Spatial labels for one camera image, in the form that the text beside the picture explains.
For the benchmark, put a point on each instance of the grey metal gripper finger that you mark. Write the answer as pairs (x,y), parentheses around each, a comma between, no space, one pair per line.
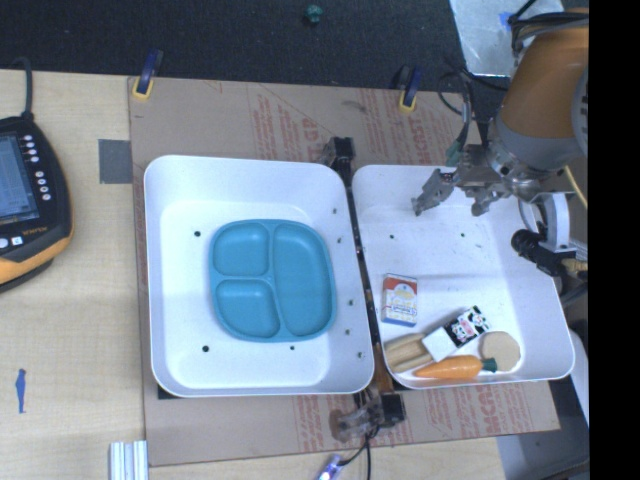
(432,190)
(485,202)

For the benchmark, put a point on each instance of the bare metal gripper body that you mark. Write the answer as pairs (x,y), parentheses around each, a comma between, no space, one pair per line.
(482,170)

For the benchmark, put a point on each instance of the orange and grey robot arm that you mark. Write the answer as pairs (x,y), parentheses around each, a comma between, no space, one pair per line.
(542,88)

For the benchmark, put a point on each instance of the white plastic tray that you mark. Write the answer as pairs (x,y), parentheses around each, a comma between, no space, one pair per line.
(440,253)
(185,278)

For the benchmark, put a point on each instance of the thin black and white rod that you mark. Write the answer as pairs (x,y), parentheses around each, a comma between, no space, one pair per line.
(361,263)

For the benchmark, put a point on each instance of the red and white carton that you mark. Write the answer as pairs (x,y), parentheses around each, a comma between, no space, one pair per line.
(399,299)

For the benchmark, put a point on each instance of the white cow print carton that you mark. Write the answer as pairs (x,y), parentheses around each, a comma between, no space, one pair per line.
(457,333)

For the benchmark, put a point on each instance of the beige round biscuit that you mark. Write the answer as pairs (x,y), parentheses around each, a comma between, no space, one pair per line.
(502,350)

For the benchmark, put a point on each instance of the beige bread bun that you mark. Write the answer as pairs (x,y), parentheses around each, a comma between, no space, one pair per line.
(405,353)

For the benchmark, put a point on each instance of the orange carrot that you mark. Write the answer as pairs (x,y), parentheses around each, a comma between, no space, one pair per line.
(450,368)

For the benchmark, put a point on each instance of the blue divided plate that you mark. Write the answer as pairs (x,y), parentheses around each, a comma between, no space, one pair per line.
(272,280)

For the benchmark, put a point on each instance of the green broccoli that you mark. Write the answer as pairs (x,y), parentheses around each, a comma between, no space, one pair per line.
(313,13)

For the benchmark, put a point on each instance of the brown cardboard board red print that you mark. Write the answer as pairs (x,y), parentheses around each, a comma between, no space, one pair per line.
(210,113)

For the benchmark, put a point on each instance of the black cylinder on white bracket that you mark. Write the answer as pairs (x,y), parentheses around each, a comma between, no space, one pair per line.
(542,253)

